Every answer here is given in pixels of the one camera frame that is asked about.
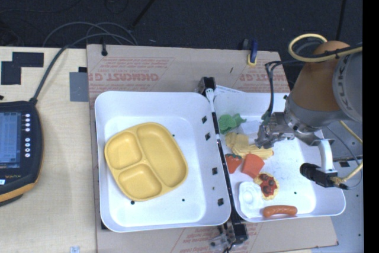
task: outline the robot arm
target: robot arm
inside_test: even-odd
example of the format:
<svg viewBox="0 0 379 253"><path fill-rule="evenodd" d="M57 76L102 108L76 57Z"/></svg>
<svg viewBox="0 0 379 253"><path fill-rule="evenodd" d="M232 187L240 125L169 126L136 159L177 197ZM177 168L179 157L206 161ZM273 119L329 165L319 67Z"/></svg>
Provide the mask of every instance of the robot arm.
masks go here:
<svg viewBox="0 0 379 253"><path fill-rule="evenodd" d="M348 48L343 42L328 41L314 55ZM300 172L323 187L332 187L337 176L332 164L332 140L324 139L320 130L344 120L362 123L362 52L307 62L286 99L284 111L272 113L268 122L260 125L255 145L270 148L277 141L297 137L318 146L322 166L303 164Z"/></svg>

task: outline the red toy food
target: red toy food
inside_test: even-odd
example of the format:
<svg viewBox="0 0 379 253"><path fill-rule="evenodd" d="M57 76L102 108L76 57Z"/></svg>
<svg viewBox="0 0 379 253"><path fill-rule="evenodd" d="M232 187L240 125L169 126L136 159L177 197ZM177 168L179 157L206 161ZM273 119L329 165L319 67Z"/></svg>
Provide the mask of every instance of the red toy food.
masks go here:
<svg viewBox="0 0 379 253"><path fill-rule="evenodd" d="M251 153L246 154L245 161L242 165L242 173L248 174L248 176L255 178L264 165L265 162L259 156Z"/></svg>
<svg viewBox="0 0 379 253"><path fill-rule="evenodd" d="M286 206L286 205L276 205L276 206L268 206L263 209L263 216L270 217L275 214L287 214L287 215L296 215L297 208L294 206Z"/></svg>
<svg viewBox="0 0 379 253"><path fill-rule="evenodd" d="M227 165L227 170L230 174L236 172L239 165L242 163L242 157L236 154L226 154L225 161Z"/></svg>
<svg viewBox="0 0 379 253"><path fill-rule="evenodd" d="M262 190L263 199L271 200L274 199L279 192L279 182L277 179L267 172L260 173L254 178L254 182L259 184Z"/></svg>

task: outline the yellow cable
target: yellow cable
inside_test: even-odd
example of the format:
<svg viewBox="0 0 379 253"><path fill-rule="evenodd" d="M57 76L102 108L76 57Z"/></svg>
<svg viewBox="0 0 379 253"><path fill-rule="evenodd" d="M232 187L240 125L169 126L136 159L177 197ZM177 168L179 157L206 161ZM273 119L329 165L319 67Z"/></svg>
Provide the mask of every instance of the yellow cable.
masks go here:
<svg viewBox="0 0 379 253"><path fill-rule="evenodd" d="M361 138L359 138L359 136L357 134L355 134L347 125L346 123L344 123L343 121L340 121L340 124L343 125L343 127L351 134L353 135L353 137L359 141L360 144L363 145L363 140ZM336 184L341 184L343 182L346 182L347 180L349 180L350 178L352 178L356 173L358 173L361 169L363 168L363 161L361 161L361 163L352 171L350 172L347 176L345 177L332 177L331 180Z"/></svg>
<svg viewBox="0 0 379 253"><path fill-rule="evenodd" d="M341 125L343 125L343 127L351 134L351 135L353 135L353 137L357 140L357 141L359 141L359 143L361 144L361 145L363 145L363 140L362 139L360 139L359 137L358 137L358 135L357 134L355 134L347 125L346 125L346 123L344 123L342 120L339 122Z"/></svg>
<svg viewBox="0 0 379 253"><path fill-rule="evenodd" d="M335 55L327 55L327 56L323 56L323 57L319 57L319 58L307 58L307 57L302 57L302 56L296 54L293 50L294 44L297 43L299 40L304 39L304 38L308 38L308 37L318 38L318 39L321 39L323 42L327 42L325 37L318 35L318 34L303 34L303 35L296 37L295 39L293 39L290 42L290 44L288 46L288 52L294 59L297 59L297 60L302 61L302 62L321 62L321 61L325 61L325 60L329 60L329 59L334 59L336 57ZM356 48L348 50L348 51L340 52L340 53L338 53L338 56L345 56L345 55L358 53L358 52L362 52L362 46L356 47Z"/></svg>

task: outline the white tray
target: white tray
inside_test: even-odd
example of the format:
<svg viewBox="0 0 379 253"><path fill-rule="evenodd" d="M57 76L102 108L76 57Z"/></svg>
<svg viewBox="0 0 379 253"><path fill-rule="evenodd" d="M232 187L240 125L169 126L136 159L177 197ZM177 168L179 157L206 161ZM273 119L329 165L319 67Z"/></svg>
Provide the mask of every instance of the white tray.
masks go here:
<svg viewBox="0 0 379 253"><path fill-rule="evenodd" d="M274 111L283 111L284 94L275 94L274 96ZM268 108L269 99L270 95L264 93L222 93L215 98L215 109L218 117L223 114L235 115L239 113L243 119L247 119L247 122L257 121L259 124L262 114ZM224 154L232 152L226 146L223 135L221 135L221 144ZM254 201L255 206L249 217L241 211L239 187L242 182L252 182L252 178L241 173L242 165L238 167L235 173L229 174L234 203L240 216L248 222L262 222L341 214L345 210L343 191L335 187L323 188L303 177L300 174L300 166L305 162L321 164L320 152L317 147L309 147L298 139L275 143L274 155L265 160L261 172L268 172L279 181L278 195L273 200L266 201L262 198L261 193L257 192L256 201ZM298 213L296 217L264 218L261 213L262 208L274 204L296 206Z"/></svg>
<svg viewBox="0 0 379 253"><path fill-rule="evenodd" d="M229 194L210 104L204 96L192 92L108 91L96 99L95 116L100 213L106 227L131 232L213 226L228 220ZM175 136L188 163L188 176L163 196L132 202L114 181L104 146L116 133L146 122L162 124Z"/></svg>

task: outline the black floor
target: black floor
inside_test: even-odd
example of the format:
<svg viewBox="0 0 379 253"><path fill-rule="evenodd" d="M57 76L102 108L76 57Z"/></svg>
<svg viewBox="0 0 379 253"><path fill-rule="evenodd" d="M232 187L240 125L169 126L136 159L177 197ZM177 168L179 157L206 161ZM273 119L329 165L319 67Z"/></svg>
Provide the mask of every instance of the black floor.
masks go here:
<svg viewBox="0 0 379 253"><path fill-rule="evenodd" d="M121 36L118 42L104 36L109 44L240 49L254 39L259 50L279 52L283 60L291 59L289 42L305 33L362 41L362 0L155 0L140 15L149 1L0 0L0 45L62 47L82 39L75 46L85 47L102 42L84 39L103 33L91 28L99 23L117 24L102 25ZM133 29L135 41L125 29ZM300 68L284 69L292 87Z"/></svg>

